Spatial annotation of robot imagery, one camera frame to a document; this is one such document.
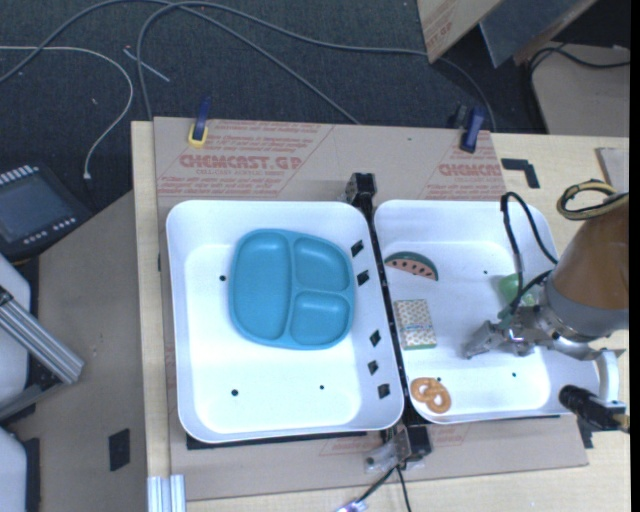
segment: blue divided plate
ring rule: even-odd
[[[229,280],[229,310],[247,339],[273,347],[332,347],[351,329],[351,261],[322,238],[259,229],[236,246]]]

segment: wooden table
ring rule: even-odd
[[[509,190],[516,191],[547,218],[558,253],[578,228],[555,211],[555,201],[570,185],[602,178],[595,149],[628,149],[626,138],[544,135],[492,135],[499,158],[528,159],[535,165],[540,189],[529,189],[523,173],[505,171]],[[163,350],[162,299],[158,273],[158,219],[154,174],[153,125],[132,124],[134,194],[140,289],[140,321],[144,378],[147,467],[149,476],[171,473]],[[607,347],[628,350],[628,332],[616,333]],[[629,404],[628,351],[619,360],[620,399]],[[589,466],[493,476],[412,482],[414,511],[437,510],[631,510],[630,438],[598,433],[588,453]],[[360,495],[364,488],[190,502],[190,512],[332,511]],[[393,478],[368,500],[370,510],[405,510],[402,490]]]

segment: white surface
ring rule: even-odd
[[[29,283],[0,254],[0,284],[23,308],[29,309]],[[24,389],[27,380],[28,352],[0,327],[0,407]]]
[[[555,253],[546,220],[531,210],[542,240]],[[509,212],[527,283],[552,264],[538,248],[520,206],[511,202]],[[437,346],[403,351],[407,381],[440,378],[452,405],[436,414],[412,397],[423,417],[434,423],[458,423],[564,414],[567,410],[557,397],[565,384],[598,393],[596,364],[556,351],[536,348],[533,354],[518,357],[505,348],[470,360],[461,355],[463,345],[484,321],[497,321],[505,306],[498,281],[515,272],[499,203],[389,201],[376,211],[375,224],[383,259],[414,251],[431,259],[439,274],[433,281],[385,267],[393,301],[425,299],[431,312]]]
[[[27,455],[22,445],[0,428],[0,510],[24,512]]]
[[[254,229],[288,229],[338,245],[352,258],[355,286],[350,333],[334,347],[288,350],[247,341],[228,313],[235,245]],[[175,325],[178,412],[205,442],[380,430],[404,406],[397,363],[364,217],[338,202],[186,201],[167,218]],[[374,347],[369,337],[379,331]],[[378,370],[371,375],[370,361]],[[382,399],[378,386],[388,384]]]

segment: brown toy pretzel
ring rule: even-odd
[[[418,402],[423,402],[433,412],[442,414],[451,407],[451,395],[437,379],[420,377],[411,382],[411,395]]]

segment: watermelon slice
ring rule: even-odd
[[[438,280],[438,270],[433,262],[423,256],[410,251],[396,252],[384,260],[384,264],[391,268],[404,270],[414,276],[422,276],[428,279]]]

